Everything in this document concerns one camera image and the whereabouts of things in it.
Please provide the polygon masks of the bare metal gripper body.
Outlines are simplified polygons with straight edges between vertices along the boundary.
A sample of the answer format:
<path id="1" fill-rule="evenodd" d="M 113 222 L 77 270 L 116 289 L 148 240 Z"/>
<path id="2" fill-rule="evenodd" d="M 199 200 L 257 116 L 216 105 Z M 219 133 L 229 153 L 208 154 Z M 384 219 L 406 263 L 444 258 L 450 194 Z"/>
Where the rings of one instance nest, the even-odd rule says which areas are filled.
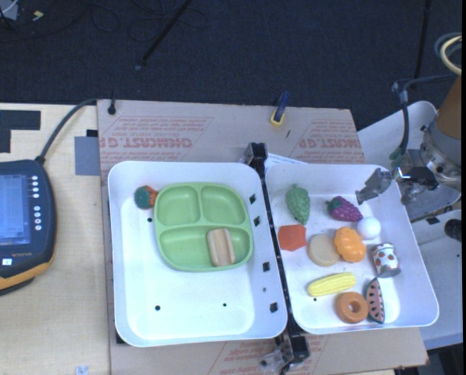
<path id="1" fill-rule="evenodd" d="M 461 168 L 431 143 L 408 149 L 396 168 L 396 181 L 410 180 L 416 200 L 405 205 L 410 220 L 431 216 L 453 205 L 461 196 Z"/>

